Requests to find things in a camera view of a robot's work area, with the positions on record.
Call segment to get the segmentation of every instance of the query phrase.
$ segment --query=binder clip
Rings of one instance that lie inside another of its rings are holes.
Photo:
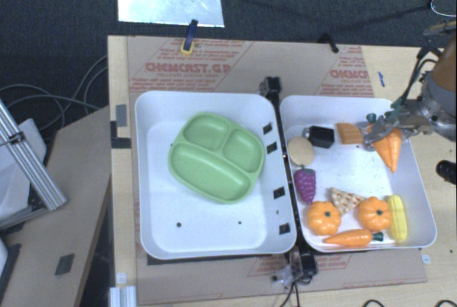
[[[181,53],[185,56],[190,56],[194,51],[194,35],[198,23],[197,20],[192,19],[187,27],[186,39],[183,40],[181,45]]]

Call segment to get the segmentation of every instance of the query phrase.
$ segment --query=white tray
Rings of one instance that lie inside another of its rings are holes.
[[[195,114],[225,116],[256,134],[266,154],[260,176],[241,202],[212,201],[170,173],[170,145]],[[135,105],[141,242],[159,259],[284,253],[296,240],[290,193],[273,106],[254,94],[150,91]],[[264,126],[272,131],[263,134]],[[273,192],[283,188],[283,196]]]
[[[366,250],[385,248],[418,248],[430,246],[436,238],[427,195],[408,140],[401,146],[395,173],[384,165],[379,155],[365,150],[363,145],[343,145],[336,123],[356,124],[365,121],[366,114],[384,114],[391,102],[384,99],[335,98],[325,96],[289,96],[281,103],[281,118],[286,141],[300,136],[309,126],[322,126],[335,131],[335,143],[329,149],[315,147],[315,159],[309,166],[316,171],[315,201],[330,201],[330,187],[357,193],[361,196],[386,198],[395,193],[402,199],[408,221],[408,238],[396,243],[384,233],[383,242],[372,242]],[[292,173],[298,168],[291,166]],[[333,246],[323,242],[308,227],[308,206],[297,199],[303,236],[311,247],[322,252],[360,251],[360,248]],[[362,228],[354,210],[341,217],[338,232]]]

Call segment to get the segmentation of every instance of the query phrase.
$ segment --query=cardboard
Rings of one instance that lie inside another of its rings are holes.
[[[281,98],[291,94],[372,97],[360,46],[195,40],[194,53],[179,52],[182,39],[127,38],[129,103],[148,90],[256,93],[266,76],[280,76]],[[278,293],[271,274],[283,255],[205,261],[151,262],[139,239],[138,174],[134,112],[130,110],[139,305],[214,300]],[[420,252],[385,250],[317,256],[318,275],[299,291],[322,291],[427,280]]]

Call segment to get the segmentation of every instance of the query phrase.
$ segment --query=green plate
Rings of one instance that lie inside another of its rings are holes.
[[[255,134],[223,116],[201,113],[181,129],[168,160],[181,183],[215,201],[236,203],[248,196],[264,159]]]

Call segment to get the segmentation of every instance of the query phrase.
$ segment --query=toy pumpkin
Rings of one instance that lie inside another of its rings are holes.
[[[358,219],[364,228],[379,232],[391,225],[392,215],[387,202],[371,196],[358,205]]]
[[[320,236],[334,235],[341,224],[339,210],[330,201],[315,201],[306,214],[308,226]]]

